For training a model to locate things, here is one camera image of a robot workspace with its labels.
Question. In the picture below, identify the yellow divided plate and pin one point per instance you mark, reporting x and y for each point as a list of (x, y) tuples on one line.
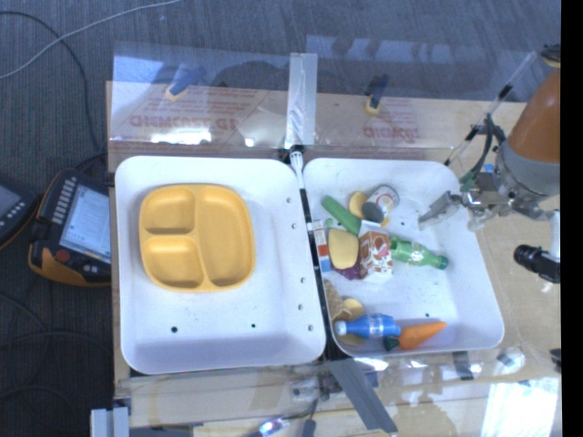
[(218, 226)]

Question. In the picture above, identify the round yellow biscuit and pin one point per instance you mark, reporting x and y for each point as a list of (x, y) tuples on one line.
[(356, 203)]

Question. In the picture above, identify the yellow bread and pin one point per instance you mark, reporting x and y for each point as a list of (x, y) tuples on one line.
[(343, 248)]

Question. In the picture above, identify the round yellow chip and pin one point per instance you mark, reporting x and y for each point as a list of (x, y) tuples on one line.
[(354, 308)]

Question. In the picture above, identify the black cylinder on white bracket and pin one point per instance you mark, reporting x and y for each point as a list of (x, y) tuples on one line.
[(539, 260)]

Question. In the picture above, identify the purple grapes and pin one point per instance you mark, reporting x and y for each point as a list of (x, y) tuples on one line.
[(350, 272)]

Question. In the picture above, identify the green plastic bottle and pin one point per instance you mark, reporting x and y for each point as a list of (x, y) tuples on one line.
[(412, 253)]

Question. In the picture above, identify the brown cardboard board red print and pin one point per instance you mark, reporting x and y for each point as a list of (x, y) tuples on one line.
[(510, 271)]

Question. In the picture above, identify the orange and white carton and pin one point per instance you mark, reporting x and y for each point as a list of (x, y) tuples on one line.
[(376, 255)]

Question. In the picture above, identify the small white and red can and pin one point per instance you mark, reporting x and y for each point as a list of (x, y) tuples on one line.
[(387, 196)]

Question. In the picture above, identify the orange carrot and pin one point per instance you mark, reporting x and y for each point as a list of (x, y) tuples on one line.
[(416, 335)]

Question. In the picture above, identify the grey oval disc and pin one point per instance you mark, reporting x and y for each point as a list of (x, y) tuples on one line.
[(373, 212)]

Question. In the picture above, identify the green cylinder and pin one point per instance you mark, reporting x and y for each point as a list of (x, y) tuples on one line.
[(339, 213)]

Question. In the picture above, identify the tan waffle biscuit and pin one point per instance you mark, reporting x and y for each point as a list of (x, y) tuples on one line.
[(332, 301)]

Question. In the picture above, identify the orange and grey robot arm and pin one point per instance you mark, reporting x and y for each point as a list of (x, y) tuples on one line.
[(535, 121)]

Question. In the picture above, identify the white red and blue carton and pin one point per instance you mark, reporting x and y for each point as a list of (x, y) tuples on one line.
[(321, 244)]

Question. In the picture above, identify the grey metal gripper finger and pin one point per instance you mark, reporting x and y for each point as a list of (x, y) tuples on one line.
[(439, 211), (478, 222)]

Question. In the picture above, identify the white plastic tray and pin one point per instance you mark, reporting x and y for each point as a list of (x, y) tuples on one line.
[(218, 326), (437, 298)]

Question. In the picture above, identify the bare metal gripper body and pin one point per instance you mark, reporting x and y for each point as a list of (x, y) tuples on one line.
[(494, 196)]

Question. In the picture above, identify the blue plastic bottle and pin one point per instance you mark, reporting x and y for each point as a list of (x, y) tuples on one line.
[(369, 327)]

